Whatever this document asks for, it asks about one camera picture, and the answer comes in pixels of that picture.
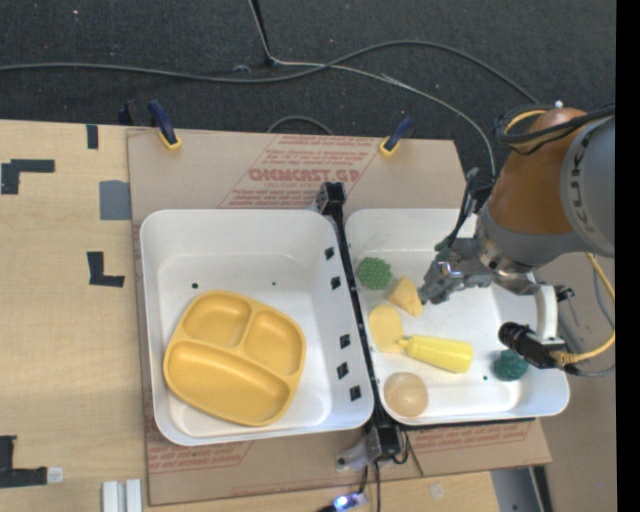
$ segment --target yellow toy bottle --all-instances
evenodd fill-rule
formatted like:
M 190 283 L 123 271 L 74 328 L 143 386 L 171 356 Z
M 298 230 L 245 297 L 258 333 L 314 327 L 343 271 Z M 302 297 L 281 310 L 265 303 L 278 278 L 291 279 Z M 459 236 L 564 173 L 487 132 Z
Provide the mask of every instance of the yellow toy bottle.
M 408 356 L 450 372 L 464 373 L 471 366 L 473 346 L 465 341 L 415 335 L 398 344 Z

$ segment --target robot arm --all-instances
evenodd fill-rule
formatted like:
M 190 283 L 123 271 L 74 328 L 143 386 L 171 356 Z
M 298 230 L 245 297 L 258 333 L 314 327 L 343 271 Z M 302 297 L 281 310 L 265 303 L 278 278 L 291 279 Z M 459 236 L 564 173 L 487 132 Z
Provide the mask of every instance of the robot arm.
M 535 121 L 527 133 L 510 133 L 531 117 Z M 518 295 L 537 294 L 541 284 L 534 271 L 561 254 L 615 256 L 615 107 L 590 114 L 518 109 L 502 118 L 498 138 L 513 151 L 486 202 L 478 182 L 487 180 L 475 169 L 467 176 L 461 220 L 436 247 L 439 252 L 418 290 L 423 304 L 439 304 L 455 291 L 491 283 Z M 461 222 L 471 213 L 465 211 L 468 197 L 478 201 L 475 234 L 458 238 Z M 535 335 L 502 331 L 518 339 Z

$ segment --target beige round toy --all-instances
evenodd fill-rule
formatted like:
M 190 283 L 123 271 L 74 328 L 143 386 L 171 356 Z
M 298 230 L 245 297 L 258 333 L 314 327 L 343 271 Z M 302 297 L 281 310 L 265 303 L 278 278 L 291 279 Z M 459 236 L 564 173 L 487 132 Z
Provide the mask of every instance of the beige round toy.
M 384 399 L 389 408 L 407 418 L 415 418 L 424 412 L 429 403 L 427 387 L 415 373 L 398 372 L 384 384 Z

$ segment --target yellow cable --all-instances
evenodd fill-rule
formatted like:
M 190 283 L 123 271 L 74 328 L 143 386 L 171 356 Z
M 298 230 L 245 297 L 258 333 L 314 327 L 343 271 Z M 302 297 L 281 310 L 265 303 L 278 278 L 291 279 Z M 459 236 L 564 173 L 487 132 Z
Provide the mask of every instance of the yellow cable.
M 615 293 L 615 291 L 613 289 L 613 286 L 611 285 L 611 283 L 607 279 L 607 276 L 605 275 L 604 271 L 602 270 L 602 267 L 600 267 L 599 263 L 596 261 L 595 256 L 593 254 L 590 254 L 590 253 L 586 253 L 585 255 L 587 256 L 587 258 L 591 262 L 591 265 L 595 269 L 595 271 L 598 274 L 598 277 L 600 278 L 600 280 L 604 283 L 604 286 L 607 289 L 607 291 L 609 292 L 609 295 L 611 296 L 611 300 L 613 301 L 614 308 L 615 308 L 616 293 Z M 594 350 L 591 350 L 590 352 L 584 352 L 582 354 L 574 354 L 574 353 L 570 353 L 570 352 L 562 352 L 560 350 L 555 350 L 555 351 L 551 352 L 551 356 L 554 359 L 556 359 L 562 365 L 574 364 L 574 363 L 577 363 L 577 362 L 580 362 L 580 361 L 584 361 L 586 359 L 591 359 L 592 357 L 595 357 L 595 356 L 597 356 L 599 354 L 602 354 L 611 345 L 613 345 L 615 340 L 616 340 L 616 330 L 615 330 L 615 327 L 614 327 L 613 331 L 611 332 L 611 335 L 609 336 L 607 341 L 605 341 L 598 348 L 596 348 Z

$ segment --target yellow divided plate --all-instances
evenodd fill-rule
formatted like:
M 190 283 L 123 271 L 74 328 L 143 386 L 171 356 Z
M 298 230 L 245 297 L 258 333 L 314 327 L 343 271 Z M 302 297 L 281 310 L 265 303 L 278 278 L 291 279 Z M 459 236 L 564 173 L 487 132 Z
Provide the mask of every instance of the yellow divided plate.
M 298 324 L 243 295 L 196 297 L 169 341 L 163 371 L 183 401 L 218 418 L 264 426 L 296 392 L 306 354 Z

